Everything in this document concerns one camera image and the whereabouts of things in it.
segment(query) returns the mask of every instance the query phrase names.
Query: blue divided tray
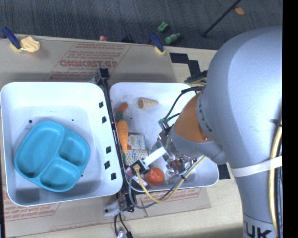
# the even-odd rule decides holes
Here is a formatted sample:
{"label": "blue divided tray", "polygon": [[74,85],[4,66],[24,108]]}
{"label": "blue divided tray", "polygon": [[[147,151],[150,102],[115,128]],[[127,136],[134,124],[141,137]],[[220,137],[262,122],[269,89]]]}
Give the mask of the blue divided tray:
{"label": "blue divided tray", "polygon": [[84,138],[63,125],[43,121],[26,135],[14,158],[18,173],[54,192],[68,191],[83,174],[90,156]]}

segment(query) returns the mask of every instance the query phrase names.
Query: beige cylinder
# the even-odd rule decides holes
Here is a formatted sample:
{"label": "beige cylinder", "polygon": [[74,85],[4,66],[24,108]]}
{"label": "beige cylinder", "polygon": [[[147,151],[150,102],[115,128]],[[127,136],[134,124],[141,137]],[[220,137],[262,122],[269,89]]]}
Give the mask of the beige cylinder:
{"label": "beige cylinder", "polygon": [[137,104],[138,104],[138,108],[146,109],[146,108],[157,106],[159,104],[159,101],[151,100],[147,98],[138,98]]}

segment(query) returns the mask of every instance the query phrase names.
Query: blue container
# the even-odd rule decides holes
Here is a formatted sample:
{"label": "blue container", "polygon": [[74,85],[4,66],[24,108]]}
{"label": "blue container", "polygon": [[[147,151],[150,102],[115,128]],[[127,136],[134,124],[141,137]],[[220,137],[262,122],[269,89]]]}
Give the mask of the blue container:
{"label": "blue container", "polygon": [[35,125],[14,158],[18,173],[36,185],[68,191],[77,184],[90,156],[87,141],[71,129],[52,121]]}

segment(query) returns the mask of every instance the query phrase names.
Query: tomato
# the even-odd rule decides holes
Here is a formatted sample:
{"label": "tomato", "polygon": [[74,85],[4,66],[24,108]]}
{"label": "tomato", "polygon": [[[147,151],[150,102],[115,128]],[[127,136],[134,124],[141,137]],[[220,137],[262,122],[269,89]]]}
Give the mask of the tomato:
{"label": "tomato", "polygon": [[164,172],[160,168],[152,167],[146,174],[147,181],[154,185],[159,185],[164,181]]}

